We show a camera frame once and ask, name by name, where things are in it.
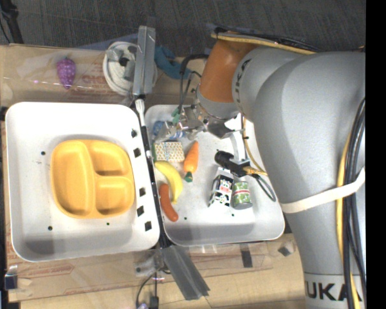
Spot brown cardboard board red print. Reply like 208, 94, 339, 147
0, 43, 306, 303

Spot clear bottle with blue label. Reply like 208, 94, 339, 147
152, 120, 187, 142

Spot black cylinder on white bracket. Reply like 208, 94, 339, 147
214, 129, 252, 178

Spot yellow divided plate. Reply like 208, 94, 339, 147
50, 139, 136, 220

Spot white plastic tray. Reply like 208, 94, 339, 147
5, 101, 161, 263
143, 104, 286, 247

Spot purple grapes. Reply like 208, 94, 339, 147
56, 56, 77, 90

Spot cow print milk carton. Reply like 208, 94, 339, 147
207, 169, 235, 209

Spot orange carrot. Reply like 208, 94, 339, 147
183, 140, 200, 183

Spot thin black and white rod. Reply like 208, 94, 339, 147
134, 98, 165, 248

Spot yellow banana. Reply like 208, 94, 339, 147
154, 160, 184, 205

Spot red sausage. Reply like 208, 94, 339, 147
158, 182, 179, 223

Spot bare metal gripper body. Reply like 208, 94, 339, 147
181, 106, 243, 139

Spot yellow patterned packet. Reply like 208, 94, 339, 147
153, 140, 185, 164

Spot green can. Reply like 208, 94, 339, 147
231, 180, 254, 211

